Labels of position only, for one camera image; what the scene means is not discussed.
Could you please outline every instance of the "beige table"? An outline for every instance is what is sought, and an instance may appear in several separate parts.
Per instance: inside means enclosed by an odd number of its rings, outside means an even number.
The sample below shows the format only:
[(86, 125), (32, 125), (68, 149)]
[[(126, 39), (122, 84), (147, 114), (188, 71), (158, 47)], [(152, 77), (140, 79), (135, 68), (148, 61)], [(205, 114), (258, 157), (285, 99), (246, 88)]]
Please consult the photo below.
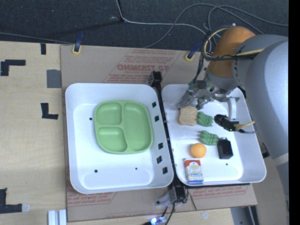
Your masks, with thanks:
[[(0, 189), (7, 188), (7, 204), (29, 204), (30, 210), (0, 214), (0, 225), (47, 224), (49, 210), (66, 209), (62, 93), (47, 88), (46, 72), (60, 70), (60, 45), (0, 42), (0, 61), (26, 60), (0, 76)], [(41, 103), (57, 120), (42, 119)], [(141, 225), (152, 216), (102, 219), (68, 224)], [(176, 212), (172, 224), (233, 225), (230, 208)]]

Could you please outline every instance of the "orange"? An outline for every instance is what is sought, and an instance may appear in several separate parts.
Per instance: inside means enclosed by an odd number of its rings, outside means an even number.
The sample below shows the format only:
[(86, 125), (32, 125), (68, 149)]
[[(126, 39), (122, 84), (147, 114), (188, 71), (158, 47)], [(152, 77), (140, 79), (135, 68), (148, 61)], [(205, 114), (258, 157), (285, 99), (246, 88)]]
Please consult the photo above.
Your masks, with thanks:
[(195, 158), (202, 158), (206, 154), (206, 146), (202, 143), (195, 143), (191, 147), (191, 153)]

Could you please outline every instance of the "green plate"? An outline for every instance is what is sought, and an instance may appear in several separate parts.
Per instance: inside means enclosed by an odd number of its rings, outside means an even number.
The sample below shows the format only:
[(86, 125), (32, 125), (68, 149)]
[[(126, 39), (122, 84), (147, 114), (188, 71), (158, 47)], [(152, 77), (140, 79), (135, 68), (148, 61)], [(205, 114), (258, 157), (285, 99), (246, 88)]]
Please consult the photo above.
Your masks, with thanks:
[(106, 152), (128, 154), (147, 150), (153, 132), (147, 108), (129, 100), (106, 101), (94, 113), (96, 138)]

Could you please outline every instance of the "cardboard sheet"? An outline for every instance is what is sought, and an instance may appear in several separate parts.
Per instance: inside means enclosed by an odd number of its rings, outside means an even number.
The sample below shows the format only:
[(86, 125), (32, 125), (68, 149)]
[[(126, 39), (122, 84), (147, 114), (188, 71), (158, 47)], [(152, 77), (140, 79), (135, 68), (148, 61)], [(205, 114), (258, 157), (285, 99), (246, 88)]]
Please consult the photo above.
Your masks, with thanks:
[[(67, 218), (82, 221), (161, 214), (155, 199), (168, 188), (143, 189), (101, 194), (80, 194), (69, 181), (68, 137), (64, 93), (73, 83), (144, 83), (150, 84), (151, 71), (161, 71), (162, 88), (167, 84), (186, 84), (195, 76), (200, 53), (191, 62), (184, 60), (188, 51), (82, 46), (79, 55), (71, 45), (60, 46), (63, 91), (64, 143), (67, 174)], [(256, 205), (252, 185), (189, 189), (189, 199), (175, 212)]]

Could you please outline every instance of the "white tray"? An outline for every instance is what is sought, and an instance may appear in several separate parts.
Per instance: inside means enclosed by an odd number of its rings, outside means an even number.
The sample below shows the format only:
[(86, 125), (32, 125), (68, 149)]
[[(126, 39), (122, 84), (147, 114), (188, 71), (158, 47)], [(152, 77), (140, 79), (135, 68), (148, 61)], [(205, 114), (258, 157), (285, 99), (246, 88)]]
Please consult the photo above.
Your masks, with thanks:
[[(187, 85), (170, 84), (163, 88), (162, 98), (167, 119), (167, 126), (171, 141), (174, 163), (178, 178), (187, 184), (183, 160), (193, 158), (190, 154), (190, 146), (199, 143), (200, 131), (218, 135), (219, 138), (227, 137), (231, 142), (233, 156), (230, 159), (219, 159), (217, 146), (206, 145), (205, 157), (200, 159), (203, 173), (203, 183), (195, 186), (238, 184), (260, 182), (266, 176), (266, 168), (262, 153), (255, 134), (241, 134), (229, 132), (213, 122), (212, 127), (180, 125), (178, 123), (179, 110), (176, 104), (180, 101), (188, 89)], [(236, 119), (240, 124), (251, 121), (246, 101), (242, 92), (235, 89), (229, 96), (239, 97), (236, 103)], [(213, 101), (204, 105), (201, 109), (206, 115), (214, 117), (217, 114), (229, 116), (228, 103)], [(244, 128), (245, 131), (254, 131), (253, 126)]]
[[(136, 154), (111, 154), (100, 148), (93, 118), (104, 101), (132, 100), (149, 112), (152, 146)], [(66, 90), (71, 184), (80, 193), (103, 193), (168, 186), (173, 168), (155, 90), (145, 84), (75, 83)]]

